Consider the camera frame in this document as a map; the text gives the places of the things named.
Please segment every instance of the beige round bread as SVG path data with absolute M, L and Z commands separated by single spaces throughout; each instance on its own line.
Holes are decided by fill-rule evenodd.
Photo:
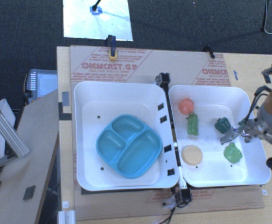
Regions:
M 197 165 L 202 161 L 202 151 L 195 145 L 185 146 L 181 157 L 188 165 Z

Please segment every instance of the wooden table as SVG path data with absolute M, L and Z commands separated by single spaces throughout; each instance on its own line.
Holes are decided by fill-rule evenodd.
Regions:
M 272 64 L 272 55 L 250 55 L 250 54 L 223 54 L 228 70 L 231 86 L 236 86 L 245 90 L 253 99 L 255 90 L 264 85 L 265 81 L 261 71 L 267 69 Z M 70 91 L 70 48 L 57 48 L 57 70 L 58 70 L 58 92 L 59 102 L 62 102 L 62 93 Z M 64 113 L 71 113 L 71 105 L 63 107 Z M 70 206 L 64 210 L 74 210 L 73 193 L 73 156 L 72 156 L 72 129 L 68 120 L 59 122 L 60 129 L 60 154 L 61 154 L 61 189 L 62 201 L 68 201 Z M 272 145 L 263 141 L 267 157 L 272 157 Z M 272 223 L 272 177 L 264 186 L 268 195 L 263 197 L 265 207 L 263 209 L 217 211 L 204 213 L 188 213 L 173 215 L 171 223 L 200 223 L 200 224 L 235 224 L 235 223 Z M 143 224 L 159 223 L 167 216 L 129 217 L 100 219 L 91 221 L 77 221 L 78 224 Z

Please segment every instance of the dark floor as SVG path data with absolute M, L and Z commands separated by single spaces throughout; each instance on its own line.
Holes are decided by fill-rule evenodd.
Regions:
M 134 41 L 118 42 L 120 47 L 201 51 L 208 44 L 214 52 L 272 54 L 272 35 L 260 31 L 265 0 L 128 3 Z M 272 32 L 272 0 L 267 21 Z M 104 43 L 63 37 L 63 0 L 0 0 L 0 100 L 20 109 L 26 74 L 30 69 L 55 70 L 57 46 Z

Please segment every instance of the blue divided plate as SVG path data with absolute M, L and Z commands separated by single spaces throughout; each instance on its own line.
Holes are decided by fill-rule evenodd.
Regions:
M 114 119 L 96 143 L 100 157 L 127 178 L 144 174 L 160 155 L 158 134 L 138 118 L 124 114 Z

